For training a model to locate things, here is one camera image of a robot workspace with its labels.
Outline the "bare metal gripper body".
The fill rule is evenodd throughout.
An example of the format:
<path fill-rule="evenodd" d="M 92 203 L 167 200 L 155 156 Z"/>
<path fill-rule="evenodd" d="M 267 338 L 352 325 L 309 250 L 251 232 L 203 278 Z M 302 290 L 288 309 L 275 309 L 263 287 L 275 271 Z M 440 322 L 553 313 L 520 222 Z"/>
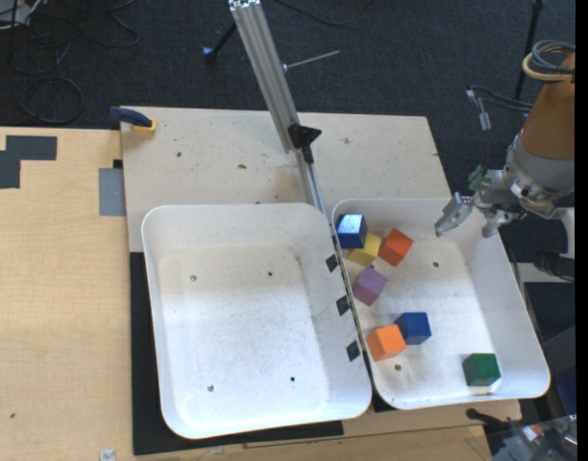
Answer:
<path fill-rule="evenodd" d="M 521 218 L 525 213 L 555 218 L 557 204 L 570 195 L 570 189 L 548 187 L 515 168 L 492 169 L 479 179 L 474 205 L 486 218 Z"/>

